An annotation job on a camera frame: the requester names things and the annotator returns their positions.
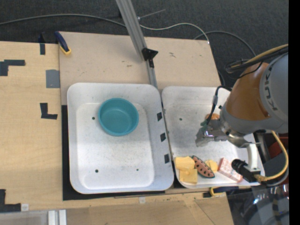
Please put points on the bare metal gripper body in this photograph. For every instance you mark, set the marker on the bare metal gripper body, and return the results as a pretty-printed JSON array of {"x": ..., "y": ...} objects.
[{"x": 220, "y": 131}]

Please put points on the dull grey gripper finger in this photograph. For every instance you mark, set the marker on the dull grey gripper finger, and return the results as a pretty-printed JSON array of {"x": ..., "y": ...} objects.
[
  {"x": 200, "y": 133},
  {"x": 203, "y": 143}
]

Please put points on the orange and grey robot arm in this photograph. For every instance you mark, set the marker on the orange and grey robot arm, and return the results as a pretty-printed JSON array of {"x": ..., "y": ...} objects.
[{"x": 248, "y": 102}]

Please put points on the white plastic tray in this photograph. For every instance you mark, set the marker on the white plastic tray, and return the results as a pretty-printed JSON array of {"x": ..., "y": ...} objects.
[
  {"x": 112, "y": 153},
  {"x": 187, "y": 135}
]

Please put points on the orange round toy food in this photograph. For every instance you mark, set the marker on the orange round toy food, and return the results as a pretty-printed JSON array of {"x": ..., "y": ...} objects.
[{"x": 214, "y": 116}]

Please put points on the small yellow cheese piece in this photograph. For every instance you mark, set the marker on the small yellow cheese piece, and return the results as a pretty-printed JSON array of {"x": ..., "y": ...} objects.
[{"x": 212, "y": 166}]

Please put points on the red watermelon slice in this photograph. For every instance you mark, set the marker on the red watermelon slice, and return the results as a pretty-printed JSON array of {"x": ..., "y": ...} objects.
[{"x": 203, "y": 169}]

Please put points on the pink packet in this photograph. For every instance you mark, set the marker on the pink packet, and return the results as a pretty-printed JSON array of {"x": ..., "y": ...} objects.
[{"x": 226, "y": 169}]

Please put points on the teal bowl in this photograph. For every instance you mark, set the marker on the teal bowl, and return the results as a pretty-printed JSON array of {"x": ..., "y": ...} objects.
[{"x": 117, "y": 118}]

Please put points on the pale wood board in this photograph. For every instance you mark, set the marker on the pale wood board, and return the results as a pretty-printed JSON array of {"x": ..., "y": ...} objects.
[{"x": 105, "y": 60}]

